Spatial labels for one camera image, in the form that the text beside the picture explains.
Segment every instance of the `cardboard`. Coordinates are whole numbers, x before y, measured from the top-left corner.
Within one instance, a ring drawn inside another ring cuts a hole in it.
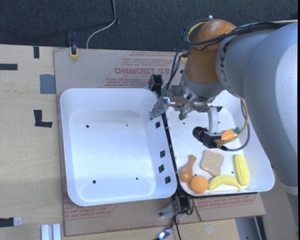
[[[78,206],[70,200],[67,194],[60,96],[70,88],[144,88],[152,74],[162,75],[166,83],[175,53],[90,49],[79,49],[78,53],[78,57],[70,57],[68,48],[54,49],[65,235],[170,225],[170,220],[158,219],[158,210],[166,207],[170,198],[89,207]],[[172,84],[178,83],[180,76],[177,74]],[[199,198],[194,200],[194,205],[191,215],[178,218],[180,224],[265,214],[258,193]]]

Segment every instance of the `yellow corn cob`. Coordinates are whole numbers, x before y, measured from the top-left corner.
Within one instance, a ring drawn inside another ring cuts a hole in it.
[[[235,186],[238,189],[241,189],[241,185],[238,183],[237,179],[232,175],[218,175],[213,177],[210,182],[208,189],[214,190],[215,188],[219,187],[220,185],[231,185]]]
[[[248,185],[250,183],[250,176],[246,159],[242,154],[236,154],[234,156],[234,168],[238,182],[242,185]]]

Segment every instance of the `orange fruit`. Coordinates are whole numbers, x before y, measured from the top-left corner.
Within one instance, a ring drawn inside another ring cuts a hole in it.
[[[196,193],[203,193],[208,188],[209,182],[206,177],[202,175],[193,176],[190,181],[191,189]]]

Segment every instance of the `wooden table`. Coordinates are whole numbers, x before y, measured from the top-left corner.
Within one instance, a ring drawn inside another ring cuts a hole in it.
[[[0,228],[0,240],[39,240],[43,224],[61,224],[62,239],[155,239],[164,227],[64,236],[56,95],[40,93],[40,75],[54,75],[53,49],[40,47],[38,59],[32,46],[0,44],[0,64],[18,65],[0,71],[0,218],[22,218],[21,226]],[[34,110],[42,110],[42,121],[52,127],[36,127]],[[239,239],[234,219],[181,224],[179,230],[183,240]]]

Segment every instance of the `white tray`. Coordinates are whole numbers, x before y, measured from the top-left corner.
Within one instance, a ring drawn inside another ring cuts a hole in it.
[[[60,98],[67,192],[79,206],[167,198],[177,188],[156,96],[141,88],[74,88]]]
[[[211,106],[222,106],[222,110],[218,113],[219,121],[219,133],[225,130],[235,129],[243,127],[245,119],[241,111],[240,100],[227,91],[223,91],[218,95]],[[169,108],[166,112],[168,118],[170,138],[175,156],[175,162],[178,170],[183,167],[189,161],[189,155],[194,155],[196,161],[193,165],[194,175],[203,175],[208,180],[212,176],[206,171],[200,168],[200,162],[203,158],[203,153],[207,149],[201,142],[199,142],[193,136],[193,129],[195,127],[207,127],[208,113],[198,113],[193,111],[188,114],[188,117],[184,120],[179,120],[178,112],[173,108]],[[270,190],[274,183],[275,177],[271,168],[268,157],[266,156],[257,136],[253,129],[252,124],[249,121],[250,126],[250,140],[248,145],[237,152],[222,151],[219,148],[211,148],[210,150],[216,153],[220,153],[224,157],[224,161],[221,166],[221,174],[236,176],[234,167],[234,155],[242,154],[245,157],[249,174],[250,184],[244,186],[242,189],[238,189],[235,186],[221,185],[214,190],[206,190],[203,194],[195,193],[191,190],[189,183],[181,182],[182,188],[192,196],[210,196],[210,195],[230,195],[230,194],[243,194],[263,192]],[[234,149],[241,147],[247,138],[247,131],[237,140],[230,142],[226,146]]]

